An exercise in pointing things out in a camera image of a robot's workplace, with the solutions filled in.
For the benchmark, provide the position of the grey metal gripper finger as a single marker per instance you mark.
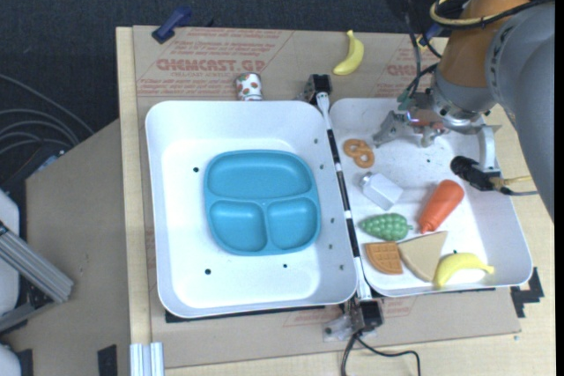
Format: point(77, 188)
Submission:
point(390, 127)
point(428, 136)

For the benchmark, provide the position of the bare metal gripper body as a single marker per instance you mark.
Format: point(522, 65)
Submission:
point(458, 122)

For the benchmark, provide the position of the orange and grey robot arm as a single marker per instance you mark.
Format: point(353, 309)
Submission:
point(506, 57)

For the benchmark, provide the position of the white plastic tray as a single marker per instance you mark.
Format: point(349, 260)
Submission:
point(423, 171)
point(185, 207)

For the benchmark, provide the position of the orange pretzel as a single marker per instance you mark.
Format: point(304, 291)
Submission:
point(365, 158)

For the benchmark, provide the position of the white carton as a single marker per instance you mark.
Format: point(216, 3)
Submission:
point(382, 190)

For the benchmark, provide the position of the thin black and white rod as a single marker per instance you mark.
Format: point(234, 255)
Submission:
point(340, 171)

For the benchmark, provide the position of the orange carrot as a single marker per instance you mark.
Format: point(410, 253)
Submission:
point(440, 204)

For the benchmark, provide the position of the yellow banana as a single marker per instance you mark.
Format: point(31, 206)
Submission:
point(352, 55)
point(458, 264)

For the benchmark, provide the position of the green grapes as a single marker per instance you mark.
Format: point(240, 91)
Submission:
point(384, 226)

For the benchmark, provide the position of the beige bread slice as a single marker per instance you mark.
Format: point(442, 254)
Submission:
point(420, 255)

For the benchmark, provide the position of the orange waffle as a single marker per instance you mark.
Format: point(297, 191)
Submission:
point(384, 257)

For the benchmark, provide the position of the white can with red print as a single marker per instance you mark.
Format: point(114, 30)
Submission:
point(249, 87)

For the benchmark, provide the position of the blue divided plate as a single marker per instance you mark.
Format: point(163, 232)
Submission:
point(260, 202)

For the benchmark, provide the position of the brown cardboard board red print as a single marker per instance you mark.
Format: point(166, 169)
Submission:
point(211, 57)

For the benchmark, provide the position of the black cylinder on white bracket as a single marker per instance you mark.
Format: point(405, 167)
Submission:
point(473, 172)

